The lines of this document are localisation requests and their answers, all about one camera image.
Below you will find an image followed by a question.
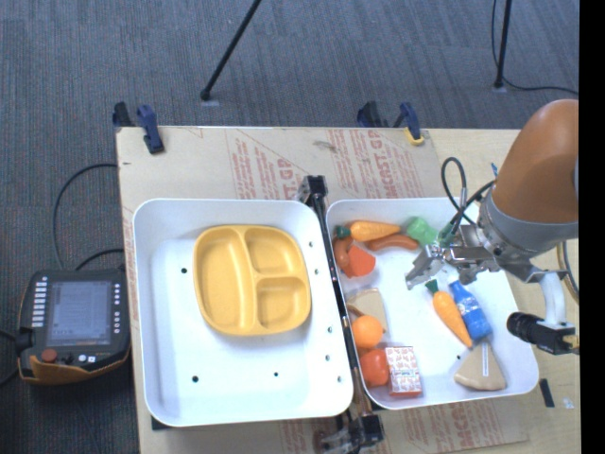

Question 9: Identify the beige bread slice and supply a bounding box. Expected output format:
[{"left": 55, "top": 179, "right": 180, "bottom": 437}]
[{"left": 345, "top": 287, "right": 389, "bottom": 334}]

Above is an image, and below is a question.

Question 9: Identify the thin black rod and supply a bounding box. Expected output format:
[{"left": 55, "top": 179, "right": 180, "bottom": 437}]
[{"left": 309, "top": 191, "right": 374, "bottom": 418}]

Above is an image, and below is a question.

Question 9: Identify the red-orange tomato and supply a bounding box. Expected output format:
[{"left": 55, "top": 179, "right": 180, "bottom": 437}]
[{"left": 358, "top": 348, "right": 390, "bottom": 389}]

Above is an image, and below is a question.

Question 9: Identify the orange and white carton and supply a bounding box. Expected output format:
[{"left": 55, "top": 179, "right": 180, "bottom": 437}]
[{"left": 384, "top": 345, "right": 424, "bottom": 398}]

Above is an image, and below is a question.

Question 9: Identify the blue bottle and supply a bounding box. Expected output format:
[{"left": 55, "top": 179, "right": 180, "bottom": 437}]
[{"left": 447, "top": 279, "right": 494, "bottom": 341}]

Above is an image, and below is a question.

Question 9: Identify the green broccoli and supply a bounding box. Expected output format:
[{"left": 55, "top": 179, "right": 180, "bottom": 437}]
[{"left": 406, "top": 216, "right": 441, "bottom": 247}]

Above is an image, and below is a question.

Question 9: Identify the beige pizza slice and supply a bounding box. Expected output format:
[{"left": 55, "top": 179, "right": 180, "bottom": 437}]
[{"left": 453, "top": 340, "right": 509, "bottom": 393}]

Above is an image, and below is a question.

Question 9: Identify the yellow divided plate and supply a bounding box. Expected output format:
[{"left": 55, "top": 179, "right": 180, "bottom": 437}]
[{"left": 192, "top": 224, "right": 314, "bottom": 337}]

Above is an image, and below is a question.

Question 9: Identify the orange sausage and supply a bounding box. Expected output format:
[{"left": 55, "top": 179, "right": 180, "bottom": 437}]
[{"left": 365, "top": 233, "right": 421, "bottom": 253}]

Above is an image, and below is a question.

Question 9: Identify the orange-red wedge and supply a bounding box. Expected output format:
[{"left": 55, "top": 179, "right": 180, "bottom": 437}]
[{"left": 340, "top": 244, "right": 377, "bottom": 279}]

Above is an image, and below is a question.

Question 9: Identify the orange round fruit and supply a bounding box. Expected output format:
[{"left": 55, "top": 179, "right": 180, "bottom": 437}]
[{"left": 351, "top": 315, "right": 385, "bottom": 350}]

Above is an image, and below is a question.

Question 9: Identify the brown cardboard board red print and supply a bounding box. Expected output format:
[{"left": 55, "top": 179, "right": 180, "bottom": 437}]
[{"left": 115, "top": 126, "right": 531, "bottom": 454}]

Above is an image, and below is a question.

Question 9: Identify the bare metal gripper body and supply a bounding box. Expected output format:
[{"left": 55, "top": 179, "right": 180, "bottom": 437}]
[{"left": 442, "top": 224, "right": 503, "bottom": 284}]

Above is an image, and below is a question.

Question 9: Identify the white plastic tray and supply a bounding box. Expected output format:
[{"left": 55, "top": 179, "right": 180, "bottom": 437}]
[
  {"left": 131, "top": 198, "right": 355, "bottom": 428},
  {"left": 324, "top": 197, "right": 541, "bottom": 411}
]

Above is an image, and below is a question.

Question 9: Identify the orange curved pepper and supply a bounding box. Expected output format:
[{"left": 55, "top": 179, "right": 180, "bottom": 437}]
[{"left": 331, "top": 236, "right": 354, "bottom": 271}]

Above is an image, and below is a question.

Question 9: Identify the black block with thin wires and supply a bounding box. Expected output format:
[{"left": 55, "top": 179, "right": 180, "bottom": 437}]
[
  {"left": 296, "top": 174, "right": 329, "bottom": 207},
  {"left": 314, "top": 411, "right": 386, "bottom": 454}
]

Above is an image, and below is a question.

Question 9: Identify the black cylinder on white bracket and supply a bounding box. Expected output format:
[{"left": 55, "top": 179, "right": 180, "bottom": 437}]
[{"left": 506, "top": 271, "right": 579, "bottom": 357}]

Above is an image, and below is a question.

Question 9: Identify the orange carrot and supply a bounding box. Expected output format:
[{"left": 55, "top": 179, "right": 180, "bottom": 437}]
[
  {"left": 423, "top": 278, "right": 475, "bottom": 350},
  {"left": 334, "top": 219, "right": 403, "bottom": 243}
]

